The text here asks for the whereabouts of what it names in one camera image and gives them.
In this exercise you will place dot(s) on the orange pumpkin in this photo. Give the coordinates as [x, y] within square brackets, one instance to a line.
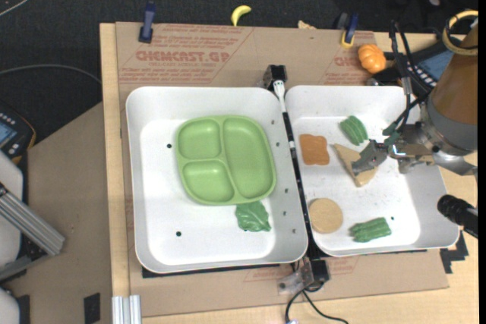
[371, 57]

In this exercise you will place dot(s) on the small tan toy food piece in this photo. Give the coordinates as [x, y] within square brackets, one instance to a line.
[305, 25]

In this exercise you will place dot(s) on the thin black and white rod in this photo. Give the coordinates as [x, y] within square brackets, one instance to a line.
[289, 127]

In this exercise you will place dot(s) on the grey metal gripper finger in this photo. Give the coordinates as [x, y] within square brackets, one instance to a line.
[376, 150]
[362, 165]

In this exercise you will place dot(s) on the green lettuce leaf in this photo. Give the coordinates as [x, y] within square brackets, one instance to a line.
[252, 218]

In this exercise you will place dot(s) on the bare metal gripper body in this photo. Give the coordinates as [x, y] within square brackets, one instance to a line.
[415, 157]

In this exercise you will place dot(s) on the green pea pods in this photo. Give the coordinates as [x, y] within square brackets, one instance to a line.
[354, 129]

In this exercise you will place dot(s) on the green divided plate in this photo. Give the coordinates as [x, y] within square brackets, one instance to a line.
[243, 151]

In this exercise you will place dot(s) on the brown cardboard board red print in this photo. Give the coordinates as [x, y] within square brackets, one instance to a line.
[190, 49]

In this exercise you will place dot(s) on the black cylinder on white bracket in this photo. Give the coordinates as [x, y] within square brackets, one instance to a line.
[455, 210]

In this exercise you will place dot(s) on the green bean bunch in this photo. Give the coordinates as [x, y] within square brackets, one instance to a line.
[370, 230]

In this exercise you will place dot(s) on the tan pizza slice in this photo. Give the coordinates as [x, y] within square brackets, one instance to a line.
[347, 157]

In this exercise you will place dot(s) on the white plastic tray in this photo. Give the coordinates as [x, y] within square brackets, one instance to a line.
[387, 201]
[212, 239]

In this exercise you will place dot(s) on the yellow banana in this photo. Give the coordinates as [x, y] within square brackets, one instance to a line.
[240, 12]

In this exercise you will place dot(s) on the orange toast slice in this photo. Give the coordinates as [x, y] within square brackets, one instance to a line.
[314, 150]

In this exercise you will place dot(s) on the tan round biscuit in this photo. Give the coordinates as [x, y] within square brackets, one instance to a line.
[325, 215]

